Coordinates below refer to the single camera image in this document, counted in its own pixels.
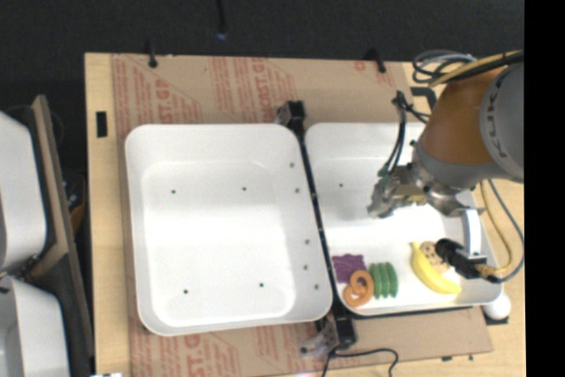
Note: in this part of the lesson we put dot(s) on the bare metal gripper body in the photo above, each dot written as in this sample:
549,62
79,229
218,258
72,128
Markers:
412,190

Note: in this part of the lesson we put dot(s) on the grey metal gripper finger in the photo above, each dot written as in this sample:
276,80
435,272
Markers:
387,212
376,199

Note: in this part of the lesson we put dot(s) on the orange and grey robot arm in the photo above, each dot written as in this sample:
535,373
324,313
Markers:
463,132

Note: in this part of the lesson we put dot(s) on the white plastic tray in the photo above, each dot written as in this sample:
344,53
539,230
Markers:
220,234
353,220

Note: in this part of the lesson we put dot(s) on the brown chocolate chip biscuit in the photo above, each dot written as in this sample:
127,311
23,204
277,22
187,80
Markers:
429,251

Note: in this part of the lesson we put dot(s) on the thin black rod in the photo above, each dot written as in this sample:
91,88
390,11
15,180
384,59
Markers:
314,198

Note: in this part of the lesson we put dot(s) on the purple grapes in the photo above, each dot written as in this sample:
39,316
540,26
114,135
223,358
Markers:
344,265

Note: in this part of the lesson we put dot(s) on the green ribbed toy vegetable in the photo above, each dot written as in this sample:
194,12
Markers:
384,280

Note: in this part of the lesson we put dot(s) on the yellow banana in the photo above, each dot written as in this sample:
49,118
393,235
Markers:
430,276

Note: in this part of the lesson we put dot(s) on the orange pretzel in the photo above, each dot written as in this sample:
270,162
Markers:
358,290

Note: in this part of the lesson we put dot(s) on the white egg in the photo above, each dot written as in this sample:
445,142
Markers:
496,306

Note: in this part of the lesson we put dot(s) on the brown cardboard board red print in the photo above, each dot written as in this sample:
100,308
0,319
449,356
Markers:
247,88

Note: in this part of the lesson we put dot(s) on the black cylinder on white bracket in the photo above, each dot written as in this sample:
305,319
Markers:
459,258

